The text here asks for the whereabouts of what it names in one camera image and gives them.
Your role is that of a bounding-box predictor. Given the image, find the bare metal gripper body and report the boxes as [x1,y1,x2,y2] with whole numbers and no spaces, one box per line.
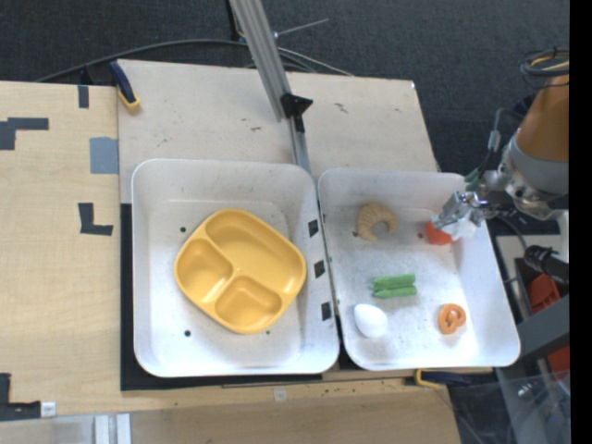
[476,167,569,222]

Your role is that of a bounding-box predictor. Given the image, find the orange and white toy food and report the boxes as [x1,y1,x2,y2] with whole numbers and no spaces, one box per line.
[425,217,478,248]

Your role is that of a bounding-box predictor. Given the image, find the tan croissant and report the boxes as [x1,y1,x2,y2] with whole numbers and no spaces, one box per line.
[352,202,400,243]

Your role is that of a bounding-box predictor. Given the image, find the green pea pods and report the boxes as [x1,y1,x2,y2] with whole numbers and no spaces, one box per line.
[370,272,419,301]

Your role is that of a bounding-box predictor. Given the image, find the orange pretzel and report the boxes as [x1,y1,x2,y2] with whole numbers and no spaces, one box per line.
[437,302,468,336]

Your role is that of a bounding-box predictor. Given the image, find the white plastic tray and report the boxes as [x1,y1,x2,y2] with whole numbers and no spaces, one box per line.
[130,157,341,379]
[316,167,523,373]

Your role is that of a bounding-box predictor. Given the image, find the white egg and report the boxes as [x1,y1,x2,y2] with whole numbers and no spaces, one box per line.
[352,302,389,339]

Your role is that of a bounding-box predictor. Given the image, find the yellow divided plate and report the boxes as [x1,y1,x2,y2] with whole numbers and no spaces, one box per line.
[173,207,309,336]

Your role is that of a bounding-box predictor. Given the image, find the pale wooden board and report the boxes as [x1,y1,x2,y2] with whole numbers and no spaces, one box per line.
[117,57,494,384]

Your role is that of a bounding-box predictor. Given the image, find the black cylinder on white bracket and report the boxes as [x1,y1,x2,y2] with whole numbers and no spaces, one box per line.
[524,210,570,287]

